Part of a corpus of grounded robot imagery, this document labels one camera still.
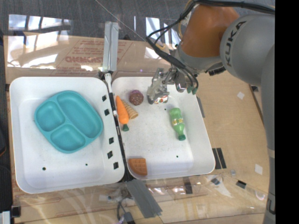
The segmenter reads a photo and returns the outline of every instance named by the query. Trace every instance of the waffle cone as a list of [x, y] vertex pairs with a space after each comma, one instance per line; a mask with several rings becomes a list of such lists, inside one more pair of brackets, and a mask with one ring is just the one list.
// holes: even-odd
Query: waffle cone
[[128, 114], [129, 114], [129, 119], [135, 119], [138, 116], [138, 113], [136, 110], [134, 110], [127, 102], [122, 100]]

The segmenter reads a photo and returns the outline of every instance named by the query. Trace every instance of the toy carrot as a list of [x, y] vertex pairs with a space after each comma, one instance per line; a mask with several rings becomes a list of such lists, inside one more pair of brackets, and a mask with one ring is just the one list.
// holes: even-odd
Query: toy carrot
[[117, 108], [117, 113], [118, 113], [118, 120], [120, 121], [121, 124], [123, 124], [122, 130], [128, 131], [129, 127], [128, 127], [127, 123], [129, 122], [129, 114], [119, 96], [116, 96], [116, 108]]

